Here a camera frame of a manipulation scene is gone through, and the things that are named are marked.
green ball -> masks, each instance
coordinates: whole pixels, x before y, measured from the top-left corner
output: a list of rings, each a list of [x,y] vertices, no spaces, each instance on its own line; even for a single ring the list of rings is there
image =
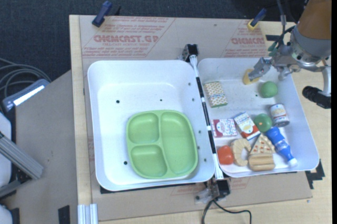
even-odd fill
[[[261,132],[267,132],[273,125],[272,119],[265,113],[260,113],[253,121]]]
[[[263,98],[272,98],[273,96],[277,95],[278,92],[279,88],[274,82],[265,82],[262,84],[260,90],[261,97]]]

wooden surface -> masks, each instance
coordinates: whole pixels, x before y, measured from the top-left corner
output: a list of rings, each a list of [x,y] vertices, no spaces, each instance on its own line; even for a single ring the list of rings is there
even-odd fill
[[[260,27],[263,34],[279,35],[280,33],[279,22],[260,22]],[[81,40],[78,15],[70,16],[70,33],[78,203],[90,204],[92,202],[92,196],[88,165]],[[231,210],[250,210],[253,216],[253,223],[332,223],[331,110],[325,110],[318,107],[315,103],[306,100],[301,93],[302,89],[307,85],[322,88],[322,74],[301,71],[300,73],[294,73],[293,79],[315,139],[320,159],[322,160],[325,177],[322,181],[314,181],[314,189],[312,190],[313,198],[310,200],[294,200],[230,208]],[[191,211],[136,219],[103,221],[100,223],[200,223],[201,216],[202,211]],[[206,223],[219,222],[249,223],[249,218],[247,214],[232,215],[224,213],[220,209],[209,210],[206,216]]]

green divided tray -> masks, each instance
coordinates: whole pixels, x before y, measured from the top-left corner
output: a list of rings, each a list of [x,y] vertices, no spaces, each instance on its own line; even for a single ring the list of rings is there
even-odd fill
[[[192,126],[181,112],[156,110],[133,115],[126,124],[134,171],[149,179],[190,174],[198,163]]]

can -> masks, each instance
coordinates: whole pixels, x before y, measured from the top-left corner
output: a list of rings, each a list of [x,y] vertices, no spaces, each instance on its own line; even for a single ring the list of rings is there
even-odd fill
[[[270,106],[270,113],[272,115],[274,126],[282,127],[289,125],[290,121],[282,103]]]

water bottle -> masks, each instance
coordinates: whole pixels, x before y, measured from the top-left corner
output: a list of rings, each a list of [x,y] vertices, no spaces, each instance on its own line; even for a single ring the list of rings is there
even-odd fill
[[[278,127],[272,127],[265,133],[265,135],[275,146],[276,152],[286,158],[289,166],[293,167],[297,165],[297,159],[292,155],[290,146],[285,140],[284,136],[281,134]]]

